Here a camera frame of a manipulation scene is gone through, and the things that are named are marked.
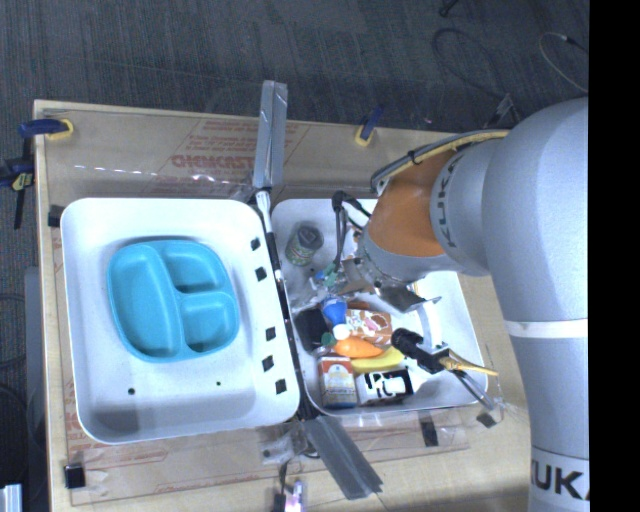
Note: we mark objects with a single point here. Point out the yellow banana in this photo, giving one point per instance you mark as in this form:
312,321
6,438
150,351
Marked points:
380,362

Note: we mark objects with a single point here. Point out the green can with grey lid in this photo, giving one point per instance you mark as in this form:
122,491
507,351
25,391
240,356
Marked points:
300,250

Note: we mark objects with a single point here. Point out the white plastic tray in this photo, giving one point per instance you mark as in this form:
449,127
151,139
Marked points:
165,400
450,320

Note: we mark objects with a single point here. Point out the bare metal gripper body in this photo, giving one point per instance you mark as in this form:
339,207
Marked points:
356,276

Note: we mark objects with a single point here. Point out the black rounded block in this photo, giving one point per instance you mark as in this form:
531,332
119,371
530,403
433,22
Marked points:
311,327

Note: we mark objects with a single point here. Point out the blue and white bottle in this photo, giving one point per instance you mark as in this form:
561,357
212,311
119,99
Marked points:
334,310

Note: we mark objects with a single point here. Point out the blue divided plate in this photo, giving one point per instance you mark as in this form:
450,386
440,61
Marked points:
150,300

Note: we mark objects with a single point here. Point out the black and white carton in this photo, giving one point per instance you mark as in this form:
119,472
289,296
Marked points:
385,387

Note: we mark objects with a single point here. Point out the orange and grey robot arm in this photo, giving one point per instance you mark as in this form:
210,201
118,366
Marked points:
530,210

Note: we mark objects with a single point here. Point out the orange carrot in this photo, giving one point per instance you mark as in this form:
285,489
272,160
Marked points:
356,347

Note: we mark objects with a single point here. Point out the brown cardboard board red print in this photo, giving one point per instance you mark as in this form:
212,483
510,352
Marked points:
150,150

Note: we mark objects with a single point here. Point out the orange biscuit packet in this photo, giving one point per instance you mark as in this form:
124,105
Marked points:
370,322

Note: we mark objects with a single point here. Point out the orange and white carton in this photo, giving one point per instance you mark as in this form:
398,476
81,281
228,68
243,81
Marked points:
336,382

